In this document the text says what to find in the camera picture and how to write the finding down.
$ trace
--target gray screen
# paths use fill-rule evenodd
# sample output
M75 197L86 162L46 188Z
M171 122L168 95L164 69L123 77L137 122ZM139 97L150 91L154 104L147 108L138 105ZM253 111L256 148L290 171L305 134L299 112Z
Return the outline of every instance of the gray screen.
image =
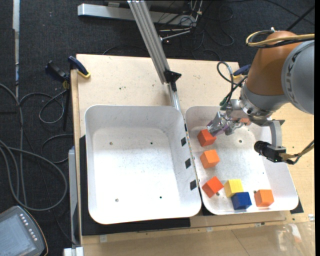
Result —
M0 256L23 256L36 249L16 214L0 222Z

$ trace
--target white plastic tray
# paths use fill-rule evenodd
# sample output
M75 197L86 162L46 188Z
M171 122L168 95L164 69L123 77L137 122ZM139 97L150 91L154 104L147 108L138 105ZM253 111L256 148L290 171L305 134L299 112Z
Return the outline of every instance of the white plastic tray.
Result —
M211 198L201 188L202 201L208 211L215 215L228 215L294 209L299 198L287 164L273 163L254 150L256 141L271 142L269 127L255 124L242 126L231 135L218 135L212 145L200 145L198 133L207 128L219 110L219 106L194 106L185 113L199 186L202 187L213 176L217 176L222 184L230 179L241 179L244 192L249 192L252 205L247 210L234 210L224 188L219 191L219 195L214 194ZM211 149L216 149L220 162L215 167L204 169L200 155ZM270 207L256 206L254 191L259 189L272 189L274 203Z
M96 222L200 211L184 119L174 107L94 105L85 112L85 131L88 210Z

